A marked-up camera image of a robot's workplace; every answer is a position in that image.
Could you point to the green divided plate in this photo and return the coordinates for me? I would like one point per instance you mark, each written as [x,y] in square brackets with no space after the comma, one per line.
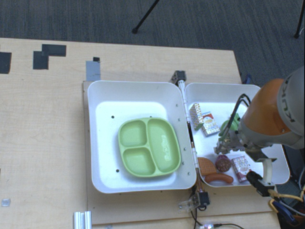
[157,149]

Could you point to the white and red carton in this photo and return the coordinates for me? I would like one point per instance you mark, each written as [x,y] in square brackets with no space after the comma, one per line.
[210,125]

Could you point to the dark red round salami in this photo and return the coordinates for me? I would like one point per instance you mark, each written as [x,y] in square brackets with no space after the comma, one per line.
[223,164]

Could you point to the pink and red carton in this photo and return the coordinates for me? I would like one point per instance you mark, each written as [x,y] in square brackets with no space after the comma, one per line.
[240,167]

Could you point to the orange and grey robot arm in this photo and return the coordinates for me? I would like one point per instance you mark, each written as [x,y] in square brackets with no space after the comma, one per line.
[267,113]

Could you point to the white plastic tray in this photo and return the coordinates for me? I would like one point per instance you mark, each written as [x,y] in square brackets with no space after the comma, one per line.
[107,151]
[209,147]

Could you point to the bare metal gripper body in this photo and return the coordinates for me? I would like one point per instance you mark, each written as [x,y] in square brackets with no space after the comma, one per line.
[236,143]

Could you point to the green broccoli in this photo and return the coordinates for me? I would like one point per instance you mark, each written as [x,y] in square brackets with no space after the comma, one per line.
[225,125]

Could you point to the yellow patterned carton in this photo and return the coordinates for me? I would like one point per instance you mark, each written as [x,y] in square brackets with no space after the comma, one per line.
[196,113]

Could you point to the orange biscuit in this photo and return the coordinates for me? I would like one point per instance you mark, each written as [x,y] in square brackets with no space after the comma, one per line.
[206,166]

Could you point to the thin black and white rod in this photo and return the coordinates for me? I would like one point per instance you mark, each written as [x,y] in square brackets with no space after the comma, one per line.
[185,104]

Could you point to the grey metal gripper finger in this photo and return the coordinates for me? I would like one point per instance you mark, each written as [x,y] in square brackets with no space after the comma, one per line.
[218,148]
[228,151]

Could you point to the black cylinder on white bracket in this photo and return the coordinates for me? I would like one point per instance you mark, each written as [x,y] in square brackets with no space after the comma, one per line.
[266,170]

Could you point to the black stand leg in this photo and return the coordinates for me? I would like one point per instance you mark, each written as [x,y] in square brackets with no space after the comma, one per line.
[299,20]
[150,8]

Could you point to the orange sausage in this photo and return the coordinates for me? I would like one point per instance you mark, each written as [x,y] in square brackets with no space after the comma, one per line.
[219,178]

